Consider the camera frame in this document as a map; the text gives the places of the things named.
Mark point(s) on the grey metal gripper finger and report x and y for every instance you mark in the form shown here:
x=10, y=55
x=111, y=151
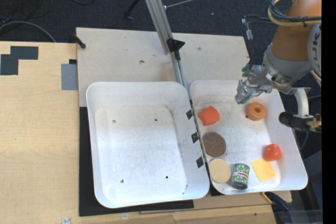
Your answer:
x=240, y=93
x=251, y=94

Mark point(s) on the black cylinder on white bracket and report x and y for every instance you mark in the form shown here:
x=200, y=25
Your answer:
x=294, y=120

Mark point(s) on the green and red can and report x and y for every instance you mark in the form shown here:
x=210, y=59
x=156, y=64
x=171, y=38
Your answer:
x=240, y=176

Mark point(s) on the brown round patty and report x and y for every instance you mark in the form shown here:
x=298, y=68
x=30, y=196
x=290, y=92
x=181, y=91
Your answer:
x=214, y=144

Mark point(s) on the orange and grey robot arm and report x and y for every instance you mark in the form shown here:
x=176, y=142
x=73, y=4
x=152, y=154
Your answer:
x=294, y=36

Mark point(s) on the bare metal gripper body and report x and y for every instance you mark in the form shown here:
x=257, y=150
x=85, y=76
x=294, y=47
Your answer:
x=258, y=78

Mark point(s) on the thin black and white rod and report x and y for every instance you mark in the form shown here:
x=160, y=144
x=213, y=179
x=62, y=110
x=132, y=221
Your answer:
x=181, y=73

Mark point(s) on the pale flat board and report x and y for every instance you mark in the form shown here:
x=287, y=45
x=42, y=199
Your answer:
x=123, y=60

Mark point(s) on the yellow cheese slice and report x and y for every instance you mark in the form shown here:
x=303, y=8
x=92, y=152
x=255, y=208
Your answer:
x=263, y=170

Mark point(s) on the red tomato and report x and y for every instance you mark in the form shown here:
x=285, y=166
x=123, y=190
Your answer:
x=272, y=152

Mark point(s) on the orange doughnut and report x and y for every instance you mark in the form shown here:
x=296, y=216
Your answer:
x=252, y=115

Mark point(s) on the orange wedge block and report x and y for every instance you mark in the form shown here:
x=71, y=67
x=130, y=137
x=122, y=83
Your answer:
x=209, y=116

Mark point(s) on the white plastic tray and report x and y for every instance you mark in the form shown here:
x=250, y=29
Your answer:
x=141, y=149
x=244, y=139

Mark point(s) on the tan round biscuit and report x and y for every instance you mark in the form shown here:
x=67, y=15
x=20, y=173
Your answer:
x=220, y=171

